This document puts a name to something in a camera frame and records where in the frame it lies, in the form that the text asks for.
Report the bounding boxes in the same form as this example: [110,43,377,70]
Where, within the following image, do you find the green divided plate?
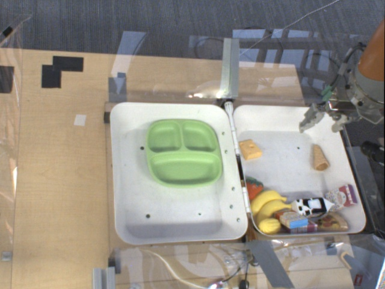
[146,118,224,189]

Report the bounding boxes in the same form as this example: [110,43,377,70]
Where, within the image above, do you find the yellow cheese wedge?
[238,138,263,161]

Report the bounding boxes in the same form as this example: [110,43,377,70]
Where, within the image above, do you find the cow print milk carton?
[290,196,337,219]

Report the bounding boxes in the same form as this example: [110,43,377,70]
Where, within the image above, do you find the red carton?
[274,208,319,235]

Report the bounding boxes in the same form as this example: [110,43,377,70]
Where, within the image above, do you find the pizza slice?
[315,213,350,232]

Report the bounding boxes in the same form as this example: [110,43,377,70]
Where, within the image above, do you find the white plastic tray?
[109,102,249,246]
[233,104,368,238]

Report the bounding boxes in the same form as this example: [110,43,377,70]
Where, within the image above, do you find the pink and white carton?
[324,183,359,213]

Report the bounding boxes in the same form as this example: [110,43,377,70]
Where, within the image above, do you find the tan ice cream cone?
[312,143,330,172]

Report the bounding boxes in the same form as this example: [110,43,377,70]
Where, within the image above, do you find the yellow banana bunch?
[250,189,293,235]

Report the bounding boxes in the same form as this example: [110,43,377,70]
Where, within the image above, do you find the tan box with blue label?
[279,210,309,230]

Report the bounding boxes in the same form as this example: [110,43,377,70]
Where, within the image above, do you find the red strawberry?
[244,176,265,202]

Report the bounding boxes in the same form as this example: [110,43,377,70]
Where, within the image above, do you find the black cylinder on white bracket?
[360,141,385,166]

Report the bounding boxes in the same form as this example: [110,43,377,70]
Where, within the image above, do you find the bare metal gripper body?
[327,81,385,125]

